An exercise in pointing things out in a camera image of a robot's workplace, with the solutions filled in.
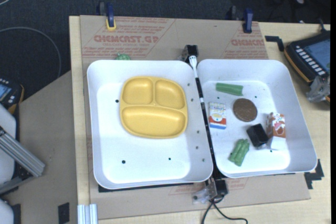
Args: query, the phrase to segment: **green toy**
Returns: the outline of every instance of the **green toy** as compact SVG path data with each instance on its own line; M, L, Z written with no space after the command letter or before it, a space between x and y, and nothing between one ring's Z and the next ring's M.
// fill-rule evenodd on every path
M127 54L117 53L116 60L131 60L131 57L129 57Z
M229 161L237 166L241 166L246 153L249 151L250 143L247 139L239 139L234 150L232 151Z
M229 94L243 96L243 86L241 85L234 85L234 84L227 84L227 83L216 83L216 91L219 92L226 92Z

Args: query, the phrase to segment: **small carton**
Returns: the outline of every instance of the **small carton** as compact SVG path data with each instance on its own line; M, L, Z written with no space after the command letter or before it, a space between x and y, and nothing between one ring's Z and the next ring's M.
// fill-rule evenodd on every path
M286 149L285 116L271 112L266 120L266 134L269 137L268 144L272 150Z
M225 104L209 102L209 126L217 129L226 129Z

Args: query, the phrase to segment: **brown disc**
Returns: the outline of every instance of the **brown disc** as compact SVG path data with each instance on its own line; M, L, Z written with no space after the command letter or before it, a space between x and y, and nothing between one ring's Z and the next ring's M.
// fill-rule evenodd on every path
M238 119L249 122L257 117L258 110L251 100L239 98L233 104L233 113Z

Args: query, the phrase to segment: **yellow plate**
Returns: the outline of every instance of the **yellow plate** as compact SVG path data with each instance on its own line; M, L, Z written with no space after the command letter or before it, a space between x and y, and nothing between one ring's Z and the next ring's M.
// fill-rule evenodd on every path
M133 77L121 90L120 119L131 134L174 138L188 120L185 93L176 82L158 77Z

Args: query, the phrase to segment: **clamp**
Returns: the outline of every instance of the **clamp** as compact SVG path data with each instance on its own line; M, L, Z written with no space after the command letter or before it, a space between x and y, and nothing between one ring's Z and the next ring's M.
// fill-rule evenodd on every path
M244 33L252 33L252 18L253 18L253 11L250 8L246 8L244 10L244 23L243 23L243 30Z
M113 6L110 2L99 2L96 9L96 14L106 16L106 27L108 31L114 31L117 27L113 14Z

